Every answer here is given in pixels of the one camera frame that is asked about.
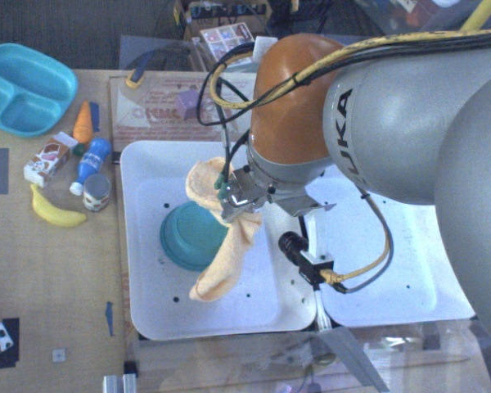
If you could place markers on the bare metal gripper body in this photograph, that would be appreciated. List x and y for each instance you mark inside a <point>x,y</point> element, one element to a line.
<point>245,192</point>

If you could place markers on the yellow cloth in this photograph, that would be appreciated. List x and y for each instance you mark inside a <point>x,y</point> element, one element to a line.
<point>229,260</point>

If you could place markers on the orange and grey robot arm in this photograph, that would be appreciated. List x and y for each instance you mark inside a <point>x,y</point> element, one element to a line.
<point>393,129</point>

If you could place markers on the teal bowl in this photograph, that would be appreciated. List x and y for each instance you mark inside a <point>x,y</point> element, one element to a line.
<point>190,236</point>

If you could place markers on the purple cube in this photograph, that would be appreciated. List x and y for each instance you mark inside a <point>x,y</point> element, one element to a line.
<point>188,104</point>

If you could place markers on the white plastic tray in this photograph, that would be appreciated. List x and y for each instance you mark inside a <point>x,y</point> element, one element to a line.
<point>262,301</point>
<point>413,276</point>

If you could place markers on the small can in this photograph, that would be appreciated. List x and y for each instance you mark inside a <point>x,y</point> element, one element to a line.
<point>97,192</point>

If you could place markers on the colourful printed packet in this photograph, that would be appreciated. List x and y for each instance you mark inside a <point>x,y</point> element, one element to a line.
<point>227,39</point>

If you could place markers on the blue bottle with white cap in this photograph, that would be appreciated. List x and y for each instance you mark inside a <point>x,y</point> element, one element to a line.
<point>91,160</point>

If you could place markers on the orange carrot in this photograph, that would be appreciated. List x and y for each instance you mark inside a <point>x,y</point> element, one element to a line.
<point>83,125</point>

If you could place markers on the brown cardboard box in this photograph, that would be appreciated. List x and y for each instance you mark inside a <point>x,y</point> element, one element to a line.
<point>229,2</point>

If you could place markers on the yellow banana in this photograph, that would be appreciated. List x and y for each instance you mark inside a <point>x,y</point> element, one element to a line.
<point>55,215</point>

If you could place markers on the brown and white carton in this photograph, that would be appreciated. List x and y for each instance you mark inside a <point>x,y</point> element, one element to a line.
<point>47,160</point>

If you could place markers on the blue divided plate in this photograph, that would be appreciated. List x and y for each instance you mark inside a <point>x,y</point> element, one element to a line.
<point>24,88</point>

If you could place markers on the black cylinder on white bracket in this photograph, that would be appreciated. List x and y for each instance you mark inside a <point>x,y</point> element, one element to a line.
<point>311,262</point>

